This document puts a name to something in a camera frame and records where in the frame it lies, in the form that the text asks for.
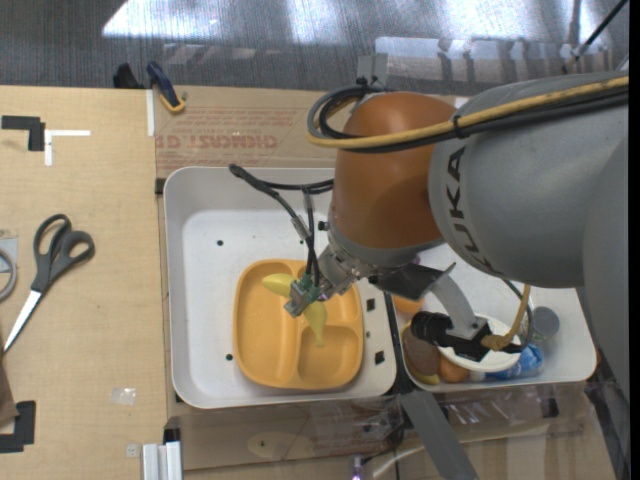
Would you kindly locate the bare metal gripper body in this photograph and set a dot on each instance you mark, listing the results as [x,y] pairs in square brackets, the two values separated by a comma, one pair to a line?
[340,273]

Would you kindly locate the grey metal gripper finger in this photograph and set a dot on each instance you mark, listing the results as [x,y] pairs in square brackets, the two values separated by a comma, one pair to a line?
[295,302]

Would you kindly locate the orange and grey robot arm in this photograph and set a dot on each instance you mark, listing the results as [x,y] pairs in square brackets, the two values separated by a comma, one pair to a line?
[525,188]

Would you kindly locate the orange divided plate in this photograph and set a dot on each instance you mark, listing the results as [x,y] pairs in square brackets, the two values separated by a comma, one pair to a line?
[270,338]

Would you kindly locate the orange toy fruit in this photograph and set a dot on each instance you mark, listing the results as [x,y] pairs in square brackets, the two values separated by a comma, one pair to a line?
[407,304]

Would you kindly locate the white plastic tray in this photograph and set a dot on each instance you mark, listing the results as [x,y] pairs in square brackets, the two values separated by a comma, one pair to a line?
[570,358]
[205,318]

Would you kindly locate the brown oval bread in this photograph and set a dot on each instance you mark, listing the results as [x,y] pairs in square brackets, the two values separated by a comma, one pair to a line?
[420,355]

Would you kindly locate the small yellow banana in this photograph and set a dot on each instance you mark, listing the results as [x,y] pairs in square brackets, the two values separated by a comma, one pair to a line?
[427,378]

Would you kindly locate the orange round toy food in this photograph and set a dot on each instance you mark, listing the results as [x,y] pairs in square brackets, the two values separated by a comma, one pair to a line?
[452,370]

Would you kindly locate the brown cardboard board, red print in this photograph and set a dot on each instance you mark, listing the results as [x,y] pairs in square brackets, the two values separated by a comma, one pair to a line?
[225,138]

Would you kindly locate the white bowl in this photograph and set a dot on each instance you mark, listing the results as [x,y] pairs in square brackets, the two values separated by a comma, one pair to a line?
[500,360]

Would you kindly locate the blue plastic packet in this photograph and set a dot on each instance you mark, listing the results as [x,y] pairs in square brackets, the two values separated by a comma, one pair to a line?
[527,363]

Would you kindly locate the grey tape roll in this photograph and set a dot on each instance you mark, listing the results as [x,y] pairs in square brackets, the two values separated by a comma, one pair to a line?
[10,283]

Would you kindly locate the black cylinder on white bracket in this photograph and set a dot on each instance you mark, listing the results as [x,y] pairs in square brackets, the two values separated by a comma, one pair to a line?
[457,313]

